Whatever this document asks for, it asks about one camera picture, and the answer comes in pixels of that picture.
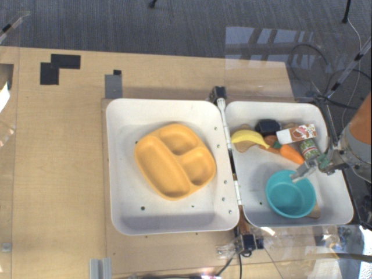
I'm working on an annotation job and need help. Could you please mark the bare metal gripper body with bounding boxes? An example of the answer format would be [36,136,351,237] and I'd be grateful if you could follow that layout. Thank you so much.
[316,147,362,176]

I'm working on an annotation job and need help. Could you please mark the green and white can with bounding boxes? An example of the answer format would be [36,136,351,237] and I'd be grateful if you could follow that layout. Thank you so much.
[299,138,321,161]

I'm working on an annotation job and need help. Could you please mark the orange carrot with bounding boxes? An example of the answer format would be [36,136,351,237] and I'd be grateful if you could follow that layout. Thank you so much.
[271,141,306,166]

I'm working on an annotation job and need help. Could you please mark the teal bowl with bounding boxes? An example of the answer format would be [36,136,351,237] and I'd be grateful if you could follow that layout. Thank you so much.
[264,169,317,219]

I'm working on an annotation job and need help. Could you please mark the white and red carton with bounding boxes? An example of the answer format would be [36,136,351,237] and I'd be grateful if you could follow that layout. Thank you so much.
[276,123,318,145]

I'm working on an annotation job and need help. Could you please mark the tan bread slice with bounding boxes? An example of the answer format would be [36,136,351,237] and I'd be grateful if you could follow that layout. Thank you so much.
[307,201,321,219]

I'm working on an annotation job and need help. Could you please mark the brown sausage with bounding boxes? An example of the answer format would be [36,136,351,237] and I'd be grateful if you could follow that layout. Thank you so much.
[263,134,279,149]

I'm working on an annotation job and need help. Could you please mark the white plastic tray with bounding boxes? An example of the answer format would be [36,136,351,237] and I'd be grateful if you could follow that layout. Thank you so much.
[225,101,355,228]
[105,98,241,237]

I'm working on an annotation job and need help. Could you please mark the black rounded object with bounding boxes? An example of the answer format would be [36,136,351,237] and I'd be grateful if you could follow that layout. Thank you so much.
[255,119,282,137]

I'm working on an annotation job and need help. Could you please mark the brown biscuit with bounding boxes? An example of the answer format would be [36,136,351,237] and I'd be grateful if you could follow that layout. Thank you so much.
[233,139,260,153]

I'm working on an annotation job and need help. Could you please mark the yellow banana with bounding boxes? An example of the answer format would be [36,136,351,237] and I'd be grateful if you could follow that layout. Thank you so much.
[230,129,271,150]

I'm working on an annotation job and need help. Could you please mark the thin black and white rod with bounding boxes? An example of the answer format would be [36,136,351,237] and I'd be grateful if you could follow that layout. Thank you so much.
[216,97,244,206]

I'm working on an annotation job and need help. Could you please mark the orange divided plate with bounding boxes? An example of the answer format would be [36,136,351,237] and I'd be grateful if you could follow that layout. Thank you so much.
[133,123,217,201]

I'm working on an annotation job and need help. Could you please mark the black block with thin wires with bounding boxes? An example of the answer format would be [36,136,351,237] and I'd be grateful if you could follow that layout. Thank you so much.
[240,233,258,257]
[212,86,228,100]

